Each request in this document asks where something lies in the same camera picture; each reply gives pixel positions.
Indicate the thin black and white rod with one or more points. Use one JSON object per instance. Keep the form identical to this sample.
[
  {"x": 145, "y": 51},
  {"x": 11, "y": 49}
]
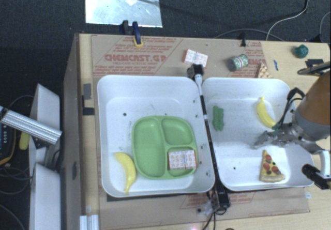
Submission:
[{"x": 207, "y": 123}]

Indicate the green toy vegetable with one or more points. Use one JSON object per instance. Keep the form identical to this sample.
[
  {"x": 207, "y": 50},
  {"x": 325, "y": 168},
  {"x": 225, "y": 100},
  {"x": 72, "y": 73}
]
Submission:
[{"x": 218, "y": 119}]

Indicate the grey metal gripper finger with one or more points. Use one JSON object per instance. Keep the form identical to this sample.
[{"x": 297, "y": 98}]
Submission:
[
  {"x": 262, "y": 142},
  {"x": 266, "y": 134}
]

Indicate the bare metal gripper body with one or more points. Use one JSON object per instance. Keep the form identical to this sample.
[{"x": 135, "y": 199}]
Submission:
[{"x": 288, "y": 137}]

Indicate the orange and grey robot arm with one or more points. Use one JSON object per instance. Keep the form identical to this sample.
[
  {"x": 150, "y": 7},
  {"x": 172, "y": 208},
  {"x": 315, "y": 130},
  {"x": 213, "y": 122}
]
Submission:
[{"x": 316, "y": 105}]

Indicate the brown cardboard board red print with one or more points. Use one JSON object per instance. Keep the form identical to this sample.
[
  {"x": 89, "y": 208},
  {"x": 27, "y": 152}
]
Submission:
[{"x": 144, "y": 55}]

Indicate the orange and white carton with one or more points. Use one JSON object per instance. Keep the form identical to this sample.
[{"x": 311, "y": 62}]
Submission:
[
  {"x": 195, "y": 57},
  {"x": 182, "y": 159}
]

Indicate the white plastic tray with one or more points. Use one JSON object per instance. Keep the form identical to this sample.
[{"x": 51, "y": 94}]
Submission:
[
  {"x": 155, "y": 99},
  {"x": 238, "y": 151}
]

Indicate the green and white can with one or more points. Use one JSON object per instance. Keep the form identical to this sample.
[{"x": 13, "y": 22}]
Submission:
[{"x": 239, "y": 62}]

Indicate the pizza slice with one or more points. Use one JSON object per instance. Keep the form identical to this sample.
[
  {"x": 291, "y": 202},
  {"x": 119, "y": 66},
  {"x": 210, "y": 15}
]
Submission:
[
  {"x": 270, "y": 169},
  {"x": 263, "y": 71}
]

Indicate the yellow banana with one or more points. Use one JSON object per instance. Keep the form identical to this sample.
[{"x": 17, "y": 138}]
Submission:
[
  {"x": 264, "y": 114},
  {"x": 129, "y": 169}
]

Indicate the green divided plate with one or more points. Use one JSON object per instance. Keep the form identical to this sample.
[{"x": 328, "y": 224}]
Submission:
[{"x": 150, "y": 146}]

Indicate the black cylinder on white bracket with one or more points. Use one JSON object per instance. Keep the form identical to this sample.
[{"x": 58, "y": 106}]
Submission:
[{"x": 314, "y": 172}]

